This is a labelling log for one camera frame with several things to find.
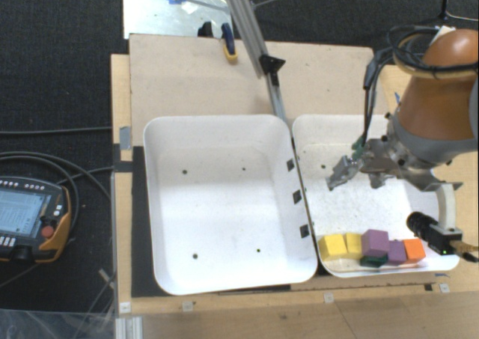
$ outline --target display screen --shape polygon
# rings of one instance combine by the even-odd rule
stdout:
[[[30,236],[51,195],[0,189],[0,232]]]

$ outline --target colored block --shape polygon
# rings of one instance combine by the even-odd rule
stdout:
[[[422,242],[418,238],[405,239],[403,241],[406,249],[407,261],[404,264],[417,263],[426,257]]]
[[[362,258],[361,234],[345,233],[344,241],[347,249],[347,254],[344,257],[360,260]]]
[[[404,248],[404,243],[400,240],[390,240],[389,241],[389,252],[388,252],[388,261],[386,264],[391,266],[399,266],[406,262],[406,249]]]
[[[341,234],[325,235],[318,242],[321,259],[334,260],[347,254],[346,243]]]
[[[379,268],[388,261],[388,256],[384,255],[382,257],[362,257],[359,261],[359,264],[364,267],[375,267]]]
[[[362,254],[365,257],[384,257],[389,251],[387,231],[368,230],[361,236]]]

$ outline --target empty white tray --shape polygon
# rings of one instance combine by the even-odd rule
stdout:
[[[373,116],[370,138],[385,134],[387,120]],[[379,189],[370,187],[366,174],[332,192],[326,178],[343,155],[351,156],[351,145],[362,134],[361,115],[303,115],[293,125],[299,169],[305,187],[309,213],[316,238],[334,233],[364,233],[373,228],[386,230],[390,239],[409,239],[414,234],[406,226],[413,211],[437,219],[439,206],[434,192],[419,192],[405,180],[389,179]],[[401,272],[445,271],[459,263],[456,255],[438,255],[423,242],[426,258],[415,265],[363,267],[358,260],[331,260],[323,266],[333,275],[349,278]]]
[[[185,295],[314,275],[317,254],[281,120],[161,117],[145,127],[144,150],[154,275],[163,290]]]

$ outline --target red button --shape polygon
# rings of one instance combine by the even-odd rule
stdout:
[[[51,238],[54,232],[55,230],[52,226],[45,226],[41,231],[44,238]]]

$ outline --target wooden table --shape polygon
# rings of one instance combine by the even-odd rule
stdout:
[[[369,49],[268,47],[287,60],[280,82],[289,124],[306,113],[362,113]],[[255,76],[241,42],[237,48],[239,61],[231,66],[216,40],[133,35],[130,55],[112,56],[114,143],[119,144],[121,127],[132,126],[132,145],[141,146],[146,122],[162,115],[270,113],[266,83]],[[379,113],[394,108],[394,93],[401,94],[408,80],[396,67],[383,70]],[[120,159],[131,162],[132,151],[120,150]],[[458,157],[436,175],[465,183],[457,192],[457,226],[466,242],[477,244],[477,154]],[[443,274],[316,277],[281,293],[133,298],[131,190],[132,173],[116,172],[118,311],[143,316],[145,338],[372,338],[373,329],[388,338],[471,338],[477,331],[470,314],[479,307],[479,268],[463,260]],[[441,284],[451,292],[441,292]],[[184,302],[193,312],[183,312]]]

